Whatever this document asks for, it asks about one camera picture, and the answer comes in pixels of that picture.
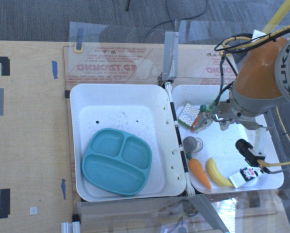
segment orange carrot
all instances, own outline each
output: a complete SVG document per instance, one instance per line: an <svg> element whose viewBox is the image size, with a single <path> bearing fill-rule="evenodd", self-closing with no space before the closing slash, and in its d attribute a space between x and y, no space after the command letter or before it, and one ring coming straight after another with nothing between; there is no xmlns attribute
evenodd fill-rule
<svg viewBox="0 0 290 233"><path fill-rule="evenodd" d="M197 159L189 160L189 168L193 172L193 174L205 185L208 189L211 189L212 186L208 180L207 174L205 173L201 163Z"/></svg>

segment black connector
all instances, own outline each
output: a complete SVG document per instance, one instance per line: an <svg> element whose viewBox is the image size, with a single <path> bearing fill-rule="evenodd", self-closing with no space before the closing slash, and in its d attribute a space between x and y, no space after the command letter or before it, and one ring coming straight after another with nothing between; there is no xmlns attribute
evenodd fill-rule
<svg viewBox="0 0 290 233"><path fill-rule="evenodd" d="M240 154L245 157L245 161L251 166L259 167L258 160L264 160L266 158L264 155L256 153L253 150L252 144L244 139L240 139L236 142L236 148Z"/></svg>

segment yellow pole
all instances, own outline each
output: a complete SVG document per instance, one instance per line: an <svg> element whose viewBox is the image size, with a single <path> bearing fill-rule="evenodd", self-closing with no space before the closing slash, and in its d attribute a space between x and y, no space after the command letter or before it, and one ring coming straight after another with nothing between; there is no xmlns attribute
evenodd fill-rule
<svg viewBox="0 0 290 233"><path fill-rule="evenodd" d="M281 7L277 10L265 28L262 30L264 33L271 33L273 29L280 23L284 16L290 10L290 0L285 0Z"/></svg>

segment banana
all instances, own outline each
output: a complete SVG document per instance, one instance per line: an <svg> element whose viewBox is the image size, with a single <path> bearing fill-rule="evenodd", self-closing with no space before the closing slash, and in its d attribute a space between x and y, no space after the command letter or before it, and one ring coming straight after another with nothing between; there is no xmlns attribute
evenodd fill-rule
<svg viewBox="0 0 290 233"><path fill-rule="evenodd" d="M232 183L218 171L213 158L209 158L206 162L206 169L209 176L213 179L213 181L215 181L217 185L234 187Z"/></svg>

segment blue plate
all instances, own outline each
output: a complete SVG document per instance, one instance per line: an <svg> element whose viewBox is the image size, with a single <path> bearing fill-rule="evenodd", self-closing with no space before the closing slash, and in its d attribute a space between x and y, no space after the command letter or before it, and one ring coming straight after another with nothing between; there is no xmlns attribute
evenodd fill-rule
<svg viewBox="0 0 290 233"><path fill-rule="evenodd" d="M151 161L151 149L144 140L106 128L91 138L83 157L82 172L97 187L132 196L146 184Z"/></svg>

